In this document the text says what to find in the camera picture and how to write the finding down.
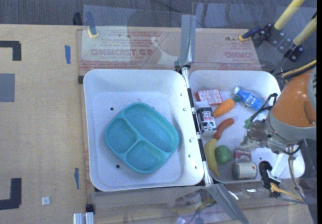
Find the white tray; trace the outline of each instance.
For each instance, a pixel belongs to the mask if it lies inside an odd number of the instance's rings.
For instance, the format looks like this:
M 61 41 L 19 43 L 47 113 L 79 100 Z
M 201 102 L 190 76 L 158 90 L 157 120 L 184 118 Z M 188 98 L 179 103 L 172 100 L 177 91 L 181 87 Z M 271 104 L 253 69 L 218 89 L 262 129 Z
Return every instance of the white tray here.
M 214 88 L 218 88 L 220 90 L 223 100 L 233 98 L 234 94 L 232 91 L 235 86 L 240 86 L 247 91 L 257 93 L 264 99 L 272 93 L 280 94 L 280 89 L 276 79 L 271 74 L 264 71 L 198 70 L 193 72 L 190 76 L 190 87 L 195 101 L 196 92 L 199 90 Z M 267 111 L 260 113 L 256 119 L 266 118 L 267 113 Z M 253 109 L 245 108 L 242 103 L 236 103 L 235 108 L 230 112 L 217 117 L 215 119 L 216 125 L 230 117 L 235 121 L 232 126 L 223 132 L 217 146 L 224 144 L 228 146 L 232 152 L 238 148 L 245 133 L 245 129 L 243 128 L 245 120 L 253 114 Z M 202 139 L 204 145 L 209 140 L 209 138 Z M 252 151 L 252 161 L 255 162 L 257 166 L 261 161 L 268 161 L 272 166 L 274 166 L 277 157 L 277 154 L 272 153 L 269 148 L 257 148 L 255 151 Z M 256 179 L 235 180 L 231 175 L 231 165 L 232 161 L 226 164 L 218 164 L 220 177 L 216 177 L 212 171 L 210 171 L 210 174 L 215 180 L 221 183 L 249 182 L 261 179 L 261 175 L 258 173 Z M 297 158 L 294 161 L 295 177 L 302 176 L 304 174 L 304 170 L 304 160 L 301 152 L 298 152 Z M 288 167 L 285 167 L 280 178 L 290 178 Z
M 90 177 L 101 191 L 190 186 L 204 176 L 187 88 L 172 70 L 96 69 L 84 78 L 89 139 Z M 177 150 L 157 171 L 141 174 L 108 148 L 104 131 L 126 106 L 143 102 L 154 107 L 178 131 Z

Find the green ball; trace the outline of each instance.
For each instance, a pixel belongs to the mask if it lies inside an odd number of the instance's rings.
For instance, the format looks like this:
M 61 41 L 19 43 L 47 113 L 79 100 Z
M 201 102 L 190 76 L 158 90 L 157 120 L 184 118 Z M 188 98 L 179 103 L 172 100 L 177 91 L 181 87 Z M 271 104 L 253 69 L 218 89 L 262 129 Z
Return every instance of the green ball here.
M 230 149 L 225 145 L 220 145 L 215 149 L 215 158 L 217 163 L 224 164 L 232 159 Z

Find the yellow banana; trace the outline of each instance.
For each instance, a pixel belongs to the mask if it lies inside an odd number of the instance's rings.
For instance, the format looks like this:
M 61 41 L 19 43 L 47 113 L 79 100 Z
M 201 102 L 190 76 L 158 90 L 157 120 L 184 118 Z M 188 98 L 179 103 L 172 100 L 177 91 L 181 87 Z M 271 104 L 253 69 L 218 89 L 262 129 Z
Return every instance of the yellow banana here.
M 218 172 L 217 161 L 215 158 L 216 144 L 217 139 L 212 138 L 209 140 L 209 142 L 205 145 L 205 153 L 209 169 L 212 170 L 217 177 L 219 177 L 220 173 Z

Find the yellow pole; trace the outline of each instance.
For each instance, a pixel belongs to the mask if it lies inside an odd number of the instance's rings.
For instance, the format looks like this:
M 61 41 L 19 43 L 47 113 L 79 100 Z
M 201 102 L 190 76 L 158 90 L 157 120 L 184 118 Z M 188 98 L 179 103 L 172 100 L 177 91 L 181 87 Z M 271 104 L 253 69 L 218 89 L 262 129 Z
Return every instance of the yellow pole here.
M 303 44 L 303 42 L 316 30 L 317 27 L 317 16 L 313 18 L 307 26 L 303 29 L 301 33 L 299 33 L 295 39 L 293 40 L 293 43 L 296 46 L 300 46 Z
M 284 13 L 274 24 L 276 30 L 282 30 L 283 27 L 287 24 L 290 18 L 298 10 L 298 8 L 304 3 L 305 0 L 293 0 L 291 4 L 287 7 Z

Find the tin can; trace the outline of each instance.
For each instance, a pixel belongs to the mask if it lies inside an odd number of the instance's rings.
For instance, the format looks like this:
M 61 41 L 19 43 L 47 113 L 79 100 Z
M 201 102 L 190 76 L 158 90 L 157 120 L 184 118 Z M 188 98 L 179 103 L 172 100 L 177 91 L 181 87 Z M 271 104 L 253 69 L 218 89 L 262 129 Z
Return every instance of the tin can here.
M 257 176 L 256 164 L 251 161 L 234 162 L 231 175 L 234 179 L 254 179 Z

